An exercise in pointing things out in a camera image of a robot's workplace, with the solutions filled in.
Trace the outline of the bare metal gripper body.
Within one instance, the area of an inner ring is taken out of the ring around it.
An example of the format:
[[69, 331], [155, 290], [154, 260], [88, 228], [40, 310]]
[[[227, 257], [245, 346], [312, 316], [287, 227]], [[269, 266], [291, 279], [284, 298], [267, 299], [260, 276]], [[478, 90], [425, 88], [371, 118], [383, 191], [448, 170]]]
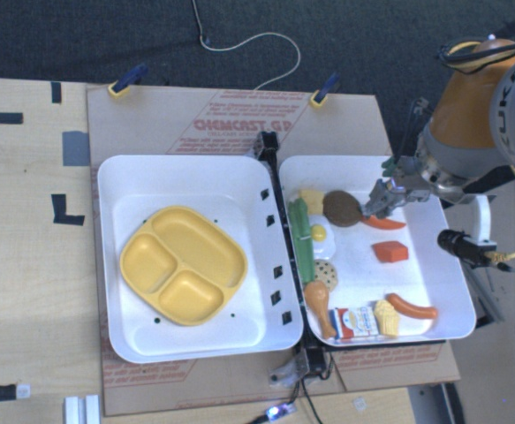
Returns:
[[432, 156], [428, 159], [402, 156], [390, 176], [389, 191], [404, 203], [424, 202], [434, 195], [456, 204], [466, 197], [464, 183], [464, 179], [441, 170]]

